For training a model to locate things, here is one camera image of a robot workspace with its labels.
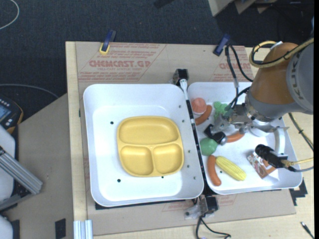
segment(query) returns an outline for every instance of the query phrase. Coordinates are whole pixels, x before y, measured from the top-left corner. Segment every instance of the white tray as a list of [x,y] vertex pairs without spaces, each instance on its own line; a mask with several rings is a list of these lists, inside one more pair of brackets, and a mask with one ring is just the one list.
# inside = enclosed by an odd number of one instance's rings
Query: white tray
[[[91,193],[105,207],[194,199],[204,188],[182,90],[172,84],[94,84],[83,95]],[[184,165],[172,175],[135,177],[121,166],[116,132],[134,116],[172,119],[181,134]]]
[[[250,83],[240,83],[240,90],[250,86]],[[189,99],[203,98],[207,104],[213,104],[216,101],[221,103],[230,103],[235,97],[235,88],[233,83],[193,83],[188,88]],[[242,95],[238,104],[244,102],[245,95]],[[208,125],[214,124],[214,109],[210,118],[203,124],[196,127],[199,141],[207,136],[203,133]],[[276,120],[272,123],[273,126],[284,127],[283,120]],[[236,130],[231,125],[226,135],[234,133]],[[296,161],[296,155],[289,139],[287,131],[285,132],[285,154],[288,154],[288,160]],[[255,147],[258,144],[264,144],[275,149],[275,136],[273,133],[263,137],[256,137],[251,133],[246,133],[243,138],[233,143],[226,143],[225,145],[219,145],[214,152],[215,156],[224,156],[233,161],[239,167],[241,167],[247,174],[247,178],[244,181],[236,181],[224,172],[221,172],[216,166],[216,172],[222,181],[220,186],[214,186],[207,173],[207,156],[202,155],[203,164],[205,168],[205,174],[209,187],[217,194],[226,195],[234,193],[252,192],[252,191],[264,191],[264,190],[277,190],[283,188],[298,187],[302,182],[302,173],[290,172],[285,168],[277,169],[271,176],[267,176],[261,179],[252,165],[247,160],[247,155],[253,153]]]

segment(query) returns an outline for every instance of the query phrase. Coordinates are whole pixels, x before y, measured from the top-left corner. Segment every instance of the green ball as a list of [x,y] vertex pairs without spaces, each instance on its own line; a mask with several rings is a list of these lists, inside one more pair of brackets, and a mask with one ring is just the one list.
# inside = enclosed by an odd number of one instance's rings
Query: green ball
[[201,154],[204,156],[210,156],[213,154],[218,146],[218,143],[210,138],[204,138],[200,141]]

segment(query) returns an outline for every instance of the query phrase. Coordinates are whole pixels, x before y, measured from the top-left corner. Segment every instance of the blue and yellow clamp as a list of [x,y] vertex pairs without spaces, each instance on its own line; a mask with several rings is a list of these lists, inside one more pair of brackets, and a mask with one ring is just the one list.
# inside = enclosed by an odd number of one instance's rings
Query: blue and yellow clamp
[[110,42],[113,42],[116,37],[116,31],[114,30],[109,30],[108,34],[105,37],[104,43],[101,44],[100,46],[100,54],[101,55],[106,55],[109,50],[110,50]]

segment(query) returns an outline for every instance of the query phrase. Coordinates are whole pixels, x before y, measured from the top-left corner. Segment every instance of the white cable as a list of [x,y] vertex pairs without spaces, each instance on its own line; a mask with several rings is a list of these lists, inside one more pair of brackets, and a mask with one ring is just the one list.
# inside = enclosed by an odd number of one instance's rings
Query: white cable
[[1,26],[1,27],[0,27],[0,30],[2,30],[2,29],[4,29],[5,27],[10,26],[12,23],[14,23],[14,22],[16,21],[16,19],[19,17],[19,14],[20,14],[20,9],[19,9],[18,4],[17,4],[14,0],[9,0],[9,1],[13,2],[14,5],[16,6],[16,8],[17,8],[17,14],[16,14],[15,18],[14,18],[10,23],[8,23],[7,25]]

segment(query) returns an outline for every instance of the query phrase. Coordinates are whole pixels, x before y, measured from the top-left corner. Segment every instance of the yellow cable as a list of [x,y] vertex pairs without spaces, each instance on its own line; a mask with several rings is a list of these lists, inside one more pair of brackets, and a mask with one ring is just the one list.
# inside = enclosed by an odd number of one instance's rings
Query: yellow cable
[[268,45],[268,44],[276,44],[276,42],[274,41],[265,41],[265,42],[262,42],[260,44],[258,44],[257,46],[255,46],[252,50],[252,52],[250,53],[250,56],[249,56],[249,62],[255,66],[255,67],[258,67],[258,68],[266,68],[266,67],[272,67],[272,66],[275,66],[285,60],[288,60],[290,59],[294,54],[296,54],[297,52],[299,52],[300,50],[304,49],[305,47],[307,47],[309,44],[313,43],[314,42],[314,37],[309,39],[308,41],[302,43],[301,45],[297,46],[296,48],[292,49],[291,51],[287,52],[284,56],[274,60],[274,61],[270,61],[270,62],[267,62],[267,63],[261,63],[261,64],[258,64],[254,61],[253,59],[253,56],[255,55],[255,53],[260,49],[262,48],[263,46],[265,45]]

